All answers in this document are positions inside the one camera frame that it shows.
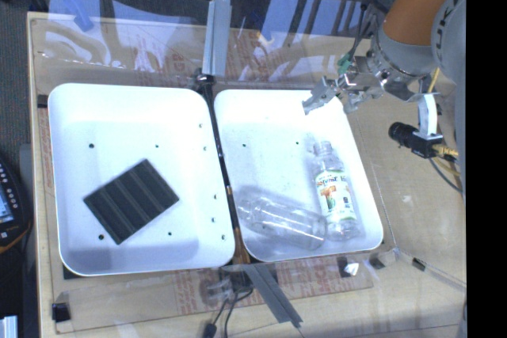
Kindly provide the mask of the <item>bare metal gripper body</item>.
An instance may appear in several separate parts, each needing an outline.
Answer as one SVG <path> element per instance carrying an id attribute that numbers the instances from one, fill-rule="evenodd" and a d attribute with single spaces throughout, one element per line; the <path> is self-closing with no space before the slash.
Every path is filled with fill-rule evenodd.
<path id="1" fill-rule="evenodd" d="M 415 101 L 419 96 L 409 89 L 419 76 L 400 70 L 383 57 L 346 55 L 338 61 L 337 72 L 338 87 L 355 98 L 378 98 L 389 93 L 401 101 Z"/>

